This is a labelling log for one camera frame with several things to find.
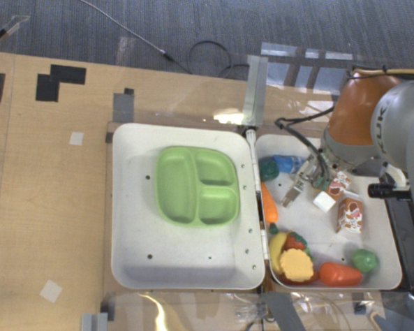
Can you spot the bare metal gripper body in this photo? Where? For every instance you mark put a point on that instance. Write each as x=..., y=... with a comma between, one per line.
x=311, y=171

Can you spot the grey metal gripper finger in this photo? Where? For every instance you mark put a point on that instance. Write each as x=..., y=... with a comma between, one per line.
x=286, y=200
x=296, y=193

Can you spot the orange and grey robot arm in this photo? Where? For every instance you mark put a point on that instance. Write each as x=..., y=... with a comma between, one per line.
x=357, y=107

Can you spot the slim orange carrot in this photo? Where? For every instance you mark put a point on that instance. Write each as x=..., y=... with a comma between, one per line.
x=269, y=205

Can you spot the blue plastic bottle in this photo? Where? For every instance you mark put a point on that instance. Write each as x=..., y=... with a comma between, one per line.
x=285, y=163

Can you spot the small brown and white carton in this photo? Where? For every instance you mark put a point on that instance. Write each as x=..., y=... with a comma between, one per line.
x=336, y=186

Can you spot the white plastic tray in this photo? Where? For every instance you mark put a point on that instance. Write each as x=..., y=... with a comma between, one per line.
x=312, y=223
x=173, y=253

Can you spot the dark green round toy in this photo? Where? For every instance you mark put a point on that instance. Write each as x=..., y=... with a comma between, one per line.
x=268, y=169

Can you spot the red strawberry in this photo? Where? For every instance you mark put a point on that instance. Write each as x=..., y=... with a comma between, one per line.
x=294, y=241

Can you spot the yellow banana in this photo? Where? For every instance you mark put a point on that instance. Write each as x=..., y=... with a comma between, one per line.
x=276, y=249

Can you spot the thin black and white rod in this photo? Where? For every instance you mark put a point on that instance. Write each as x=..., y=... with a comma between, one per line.
x=253, y=157

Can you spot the large brown and white carton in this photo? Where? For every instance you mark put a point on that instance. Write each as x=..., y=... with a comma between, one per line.
x=350, y=213

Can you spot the thick orange carrot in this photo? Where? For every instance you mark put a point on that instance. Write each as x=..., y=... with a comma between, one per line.
x=340, y=275

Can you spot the light green round vegetable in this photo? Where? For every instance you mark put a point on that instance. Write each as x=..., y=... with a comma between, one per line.
x=365, y=261

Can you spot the green divided plate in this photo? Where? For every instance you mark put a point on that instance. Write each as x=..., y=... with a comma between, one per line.
x=174, y=187

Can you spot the black cylinder on white bracket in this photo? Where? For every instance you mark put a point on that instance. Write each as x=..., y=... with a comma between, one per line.
x=384, y=190

